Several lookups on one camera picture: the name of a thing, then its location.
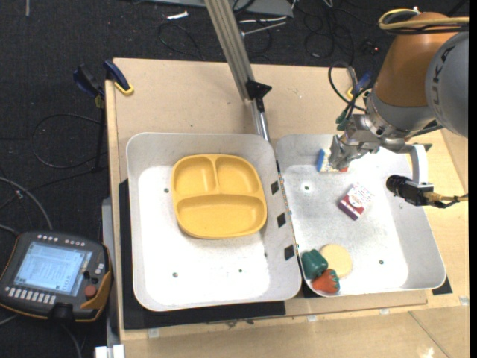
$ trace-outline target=wooden table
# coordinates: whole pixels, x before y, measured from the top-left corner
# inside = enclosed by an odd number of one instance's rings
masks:
[[[125,149],[141,132],[255,133],[226,63],[115,59],[134,86],[122,95],[106,81],[106,110],[116,259],[117,314],[123,325],[119,183],[127,178]],[[253,65],[257,81],[273,87],[265,97],[271,143],[287,134],[334,134],[343,110],[327,68]],[[343,69],[333,77],[347,89]],[[446,131],[430,142],[429,180],[436,192],[462,195],[467,185],[467,140]],[[452,146],[449,153],[447,144]],[[285,302],[286,316],[235,323],[188,324],[125,330],[126,357],[469,357],[468,204],[426,208],[452,293],[431,290],[304,298]]]

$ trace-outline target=yellow plate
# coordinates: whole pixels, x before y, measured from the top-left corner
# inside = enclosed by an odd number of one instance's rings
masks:
[[[244,158],[225,154],[184,157],[174,165],[171,180],[177,222],[191,236],[245,236],[265,224],[262,182]]]

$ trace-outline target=red button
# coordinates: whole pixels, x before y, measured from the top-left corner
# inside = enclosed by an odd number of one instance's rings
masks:
[[[84,294],[88,300],[96,296],[96,286],[94,285],[88,285],[86,288],[84,288]]]

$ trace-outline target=red and white box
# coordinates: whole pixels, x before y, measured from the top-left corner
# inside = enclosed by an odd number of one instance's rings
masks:
[[[372,200],[373,194],[365,186],[355,183],[339,201],[338,207],[351,219],[356,220]]]

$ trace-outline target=lcd display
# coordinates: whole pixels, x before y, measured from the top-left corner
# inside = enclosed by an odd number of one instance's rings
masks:
[[[32,242],[15,277],[15,284],[76,296],[92,252]]]

